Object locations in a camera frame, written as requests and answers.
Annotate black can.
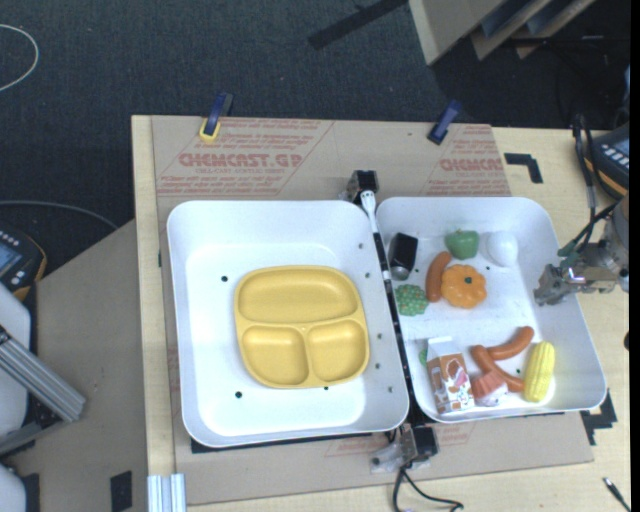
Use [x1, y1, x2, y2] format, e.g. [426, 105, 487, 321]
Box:
[387, 232, 420, 281]

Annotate green grapes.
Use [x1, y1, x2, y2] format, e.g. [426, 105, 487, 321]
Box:
[394, 283, 430, 318]

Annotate brown cardboard board red print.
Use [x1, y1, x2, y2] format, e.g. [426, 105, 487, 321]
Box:
[149, 115, 596, 506]

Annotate yellow divided plate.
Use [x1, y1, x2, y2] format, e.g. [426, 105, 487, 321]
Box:
[233, 265, 372, 390]

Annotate orange pumpkin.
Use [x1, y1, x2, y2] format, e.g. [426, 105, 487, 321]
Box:
[440, 264, 488, 310]

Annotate white egg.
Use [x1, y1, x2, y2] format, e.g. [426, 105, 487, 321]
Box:
[486, 230, 520, 268]

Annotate green bell pepper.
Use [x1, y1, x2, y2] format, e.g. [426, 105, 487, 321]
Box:
[444, 229, 481, 261]

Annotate orange sausage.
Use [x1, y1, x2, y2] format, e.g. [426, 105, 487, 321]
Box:
[469, 344, 527, 393]
[486, 326, 536, 362]
[425, 250, 453, 304]

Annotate thin black and white rod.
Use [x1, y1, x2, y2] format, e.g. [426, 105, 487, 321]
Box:
[360, 190, 417, 427]

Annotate yellow corn cob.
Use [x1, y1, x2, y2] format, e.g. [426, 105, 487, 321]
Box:
[523, 341, 557, 404]

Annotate orange and white carton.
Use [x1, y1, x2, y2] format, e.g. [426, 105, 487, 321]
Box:
[425, 336, 476, 417]

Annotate pink and white cupcake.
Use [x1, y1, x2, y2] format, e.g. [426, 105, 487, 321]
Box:
[471, 372, 511, 408]

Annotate white plastic tray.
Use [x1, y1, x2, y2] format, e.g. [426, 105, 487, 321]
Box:
[374, 196, 609, 425]
[166, 199, 411, 448]

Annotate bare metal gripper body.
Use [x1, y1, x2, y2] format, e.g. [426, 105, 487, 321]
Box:
[565, 239, 631, 295]

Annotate black block with thin wires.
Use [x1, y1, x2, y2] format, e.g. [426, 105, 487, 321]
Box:
[369, 424, 441, 474]
[343, 169, 380, 202]

